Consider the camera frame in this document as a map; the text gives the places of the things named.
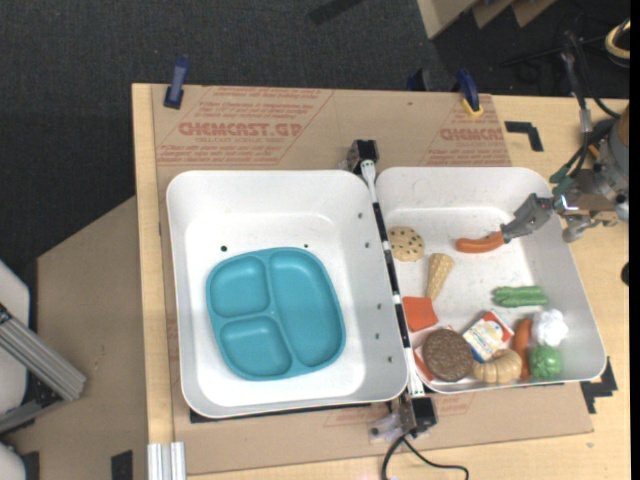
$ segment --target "cardboard sheet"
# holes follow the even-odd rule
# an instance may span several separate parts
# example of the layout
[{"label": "cardboard sheet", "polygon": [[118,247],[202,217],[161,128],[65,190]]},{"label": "cardboard sheet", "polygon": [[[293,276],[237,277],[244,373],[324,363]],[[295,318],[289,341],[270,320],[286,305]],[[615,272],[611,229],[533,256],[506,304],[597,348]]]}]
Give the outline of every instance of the cardboard sheet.
[{"label": "cardboard sheet", "polygon": [[[191,169],[338,167],[356,139],[376,140],[379,171],[508,166],[491,97],[481,97],[484,114],[473,118],[454,93],[187,86],[181,109],[174,110],[163,106],[165,91],[152,86],[174,429],[186,445],[188,473],[383,454],[388,445],[370,444],[367,425],[387,414],[385,404],[192,421],[180,386],[166,187]],[[575,384],[434,400],[440,421],[417,442],[423,450],[592,430]]]},{"label": "cardboard sheet", "polygon": [[79,400],[6,436],[39,454],[40,480],[145,477],[146,398],[135,198],[38,258],[38,335],[87,376]]}]

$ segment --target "black bracket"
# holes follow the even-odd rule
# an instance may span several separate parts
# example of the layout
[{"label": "black bracket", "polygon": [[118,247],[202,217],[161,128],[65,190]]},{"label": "black bracket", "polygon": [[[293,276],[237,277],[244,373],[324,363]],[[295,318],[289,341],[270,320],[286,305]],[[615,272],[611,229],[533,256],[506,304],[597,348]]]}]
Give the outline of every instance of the black bracket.
[{"label": "black bracket", "polygon": [[438,423],[438,415],[431,397],[412,398],[411,405],[419,429],[429,429]]},{"label": "black bracket", "polygon": [[33,390],[35,394],[35,400],[43,409],[45,407],[49,407],[51,404],[62,401],[62,397],[58,395],[58,393],[47,386],[40,380],[40,378],[36,377],[35,375],[33,375]]},{"label": "black bracket", "polygon": [[29,452],[20,457],[24,463],[27,480],[40,480],[40,453]]},{"label": "black bracket", "polygon": [[378,161],[378,145],[375,140],[354,140],[347,153],[347,169],[353,174],[360,175],[360,162],[371,160],[374,164]]},{"label": "black bracket", "polygon": [[544,151],[538,129],[529,122],[505,121],[505,127],[509,133],[526,133],[529,136],[529,144],[534,151]]},{"label": "black bracket", "polygon": [[133,451],[111,457],[111,480],[133,480]]},{"label": "black bracket", "polygon": [[607,366],[600,376],[600,382],[583,381],[580,383],[580,387],[582,388],[582,394],[584,395],[584,400],[587,403],[589,414],[596,414],[596,398],[613,396],[613,392],[618,390],[618,384],[616,383],[616,378],[613,375],[611,362],[608,357]]}]

